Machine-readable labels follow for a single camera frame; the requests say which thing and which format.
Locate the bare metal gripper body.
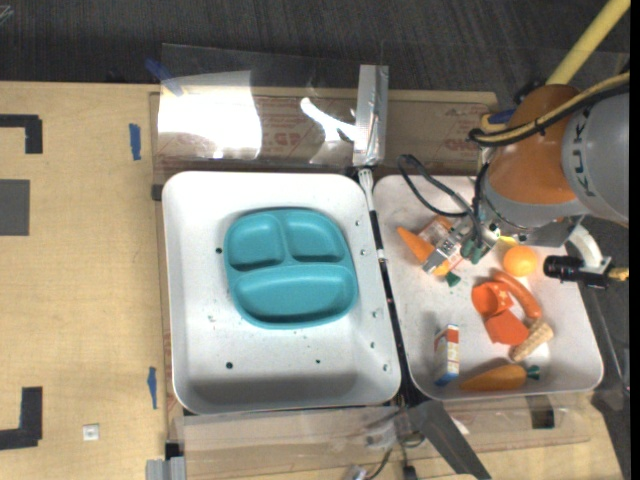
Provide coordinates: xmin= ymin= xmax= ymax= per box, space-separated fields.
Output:
xmin=446 ymin=216 xmax=502 ymax=259

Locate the orange carrot with green top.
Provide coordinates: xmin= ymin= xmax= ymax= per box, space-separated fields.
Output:
xmin=396 ymin=225 xmax=463 ymax=288
xmin=459 ymin=363 xmax=542 ymax=393

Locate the orange and clear packet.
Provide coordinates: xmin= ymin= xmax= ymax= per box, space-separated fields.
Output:
xmin=418 ymin=216 xmax=457 ymax=247

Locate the white plastic tray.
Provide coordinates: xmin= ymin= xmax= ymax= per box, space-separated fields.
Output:
xmin=372 ymin=174 xmax=605 ymax=403
xmin=161 ymin=170 xmax=403 ymax=416

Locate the orange ball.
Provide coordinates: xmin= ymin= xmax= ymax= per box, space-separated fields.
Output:
xmin=502 ymin=245 xmax=540 ymax=278

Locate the orange cup with star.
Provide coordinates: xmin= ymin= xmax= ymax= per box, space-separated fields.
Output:
xmin=470 ymin=279 xmax=517 ymax=320

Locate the orange sausage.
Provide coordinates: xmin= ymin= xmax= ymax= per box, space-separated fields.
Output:
xmin=491 ymin=268 xmax=544 ymax=321

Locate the white and orange carton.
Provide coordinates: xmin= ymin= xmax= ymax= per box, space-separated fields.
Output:
xmin=432 ymin=323 xmax=462 ymax=387

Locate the orange block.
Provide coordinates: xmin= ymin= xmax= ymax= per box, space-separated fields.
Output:
xmin=483 ymin=309 xmax=531 ymax=346

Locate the beige ice cream cone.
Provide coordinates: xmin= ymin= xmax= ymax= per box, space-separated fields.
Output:
xmin=508 ymin=319 xmax=555 ymax=363

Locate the teal divided plate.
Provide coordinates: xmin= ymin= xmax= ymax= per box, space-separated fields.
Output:
xmin=222 ymin=207 xmax=360 ymax=331

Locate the black cylinder on white bracket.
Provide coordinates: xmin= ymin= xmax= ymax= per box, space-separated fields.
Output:
xmin=542 ymin=223 xmax=614 ymax=290

